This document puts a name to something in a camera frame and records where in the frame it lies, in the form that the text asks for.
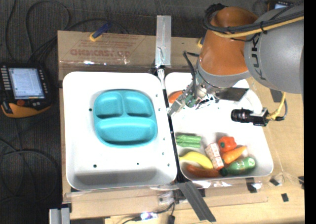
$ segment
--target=yellow cable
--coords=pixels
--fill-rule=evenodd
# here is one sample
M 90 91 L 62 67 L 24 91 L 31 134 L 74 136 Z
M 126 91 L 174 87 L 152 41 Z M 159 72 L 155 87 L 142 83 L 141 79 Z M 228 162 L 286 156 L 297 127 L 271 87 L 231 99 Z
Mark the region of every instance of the yellow cable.
M 220 36 L 220 37 L 223 37 L 223 38 L 238 38 L 238 37 L 243 37 L 243 36 L 248 36 L 248 35 L 251 35 L 251 34 L 255 34 L 255 33 L 259 33 L 259 32 L 262 32 L 262 31 L 268 31 L 270 29 L 274 29 L 276 27 L 280 27 L 280 26 L 283 26 L 283 25 L 286 25 L 286 24 L 291 24 L 291 23 L 294 23 L 294 22 L 297 22 L 297 21 L 301 21 L 304 19 L 304 16 L 300 16 L 300 17 L 297 17 L 297 18 L 293 18 L 291 20 L 288 20 L 288 21 L 285 21 L 285 22 L 281 22 L 281 23 L 278 23 L 278 24 L 274 24 L 274 25 L 269 25 L 265 28 L 262 29 L 256 29 L 256 30 L 252 30 L 252 31 L 248 31 L 248 32 L 240 32 L 240 33 L 233 33 L 233 34 L 225 34 L 225 33 L 220 33 L 220 32 L 216 32 L 216 31 L 212 31 L 213 33 L 215 33 L 216 35 Z
M 280 114 L 282 106 L 284 105 L 284 101 L 285 101 L 285 92 L 282 93 L 282 98 L 281 98 L 281 102 L 278 109 L 275 110 L 273 113 L 269 113 L 269 115 L 267 116 L 268 120 L 276 120 L 276 117 Z

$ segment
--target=black electronic device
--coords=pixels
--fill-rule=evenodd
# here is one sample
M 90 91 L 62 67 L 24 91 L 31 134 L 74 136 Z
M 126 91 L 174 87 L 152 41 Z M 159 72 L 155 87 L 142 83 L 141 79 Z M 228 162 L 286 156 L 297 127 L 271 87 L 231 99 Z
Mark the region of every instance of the black electronic device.
M 30 117 L 49 109 L 50 86 L 41 65 L 0 63 L 0 104 L 11 118 Z
M 284 8 L 290 6 L 292 3 L 290 1 L 285 0 L 268 0 L 267 1 L 267 11 Z

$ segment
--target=banana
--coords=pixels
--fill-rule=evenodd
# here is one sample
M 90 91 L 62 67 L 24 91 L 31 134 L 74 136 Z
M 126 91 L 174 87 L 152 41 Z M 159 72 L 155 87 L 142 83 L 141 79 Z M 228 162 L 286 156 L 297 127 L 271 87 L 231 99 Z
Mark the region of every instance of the banana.
M 180 161 L 197 162 L 205 169 L 213 169 L 213 164 L 212 164 L 211 160 L 207 156 L 205 156 L 199 152 L 190 151 L 190 152 L 186 153 L 184 156 L 180 156 L 179 160 Z

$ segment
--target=blue plate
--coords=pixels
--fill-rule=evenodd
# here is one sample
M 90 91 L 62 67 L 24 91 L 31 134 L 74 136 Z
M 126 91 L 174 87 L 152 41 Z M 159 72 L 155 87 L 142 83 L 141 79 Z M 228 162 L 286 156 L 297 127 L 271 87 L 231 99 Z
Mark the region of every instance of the blue plate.
M 157 136 L 157 121 L 151 100 L 136 90 L 109 90 L 93 107 L 94 128 L 101 142 L 115 147 L 135 147 Z

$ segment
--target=dark floor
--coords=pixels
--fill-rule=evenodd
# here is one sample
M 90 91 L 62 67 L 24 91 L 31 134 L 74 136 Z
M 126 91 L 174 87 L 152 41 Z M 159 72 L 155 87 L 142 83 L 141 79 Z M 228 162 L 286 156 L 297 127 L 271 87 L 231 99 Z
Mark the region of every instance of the dark floor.
M 204 11 L 214 3 L 261 15 L 266 0 L 0 0 L 0 62 L 32 56 L 57 82 L 57 30 L 94 31 L 115 20 L 112 32 L 155 35 L 155 17 L 172 16 L 172 36 L 202 37 Z M 83 20 L 94 19 L 71 27 Z M 41 45 L 52 39 L 52 45 Z M 0 223 L 46 224 L 61 205 L 58 88 L 54 104 L 39 115 L 12 119 L 0 113 Z

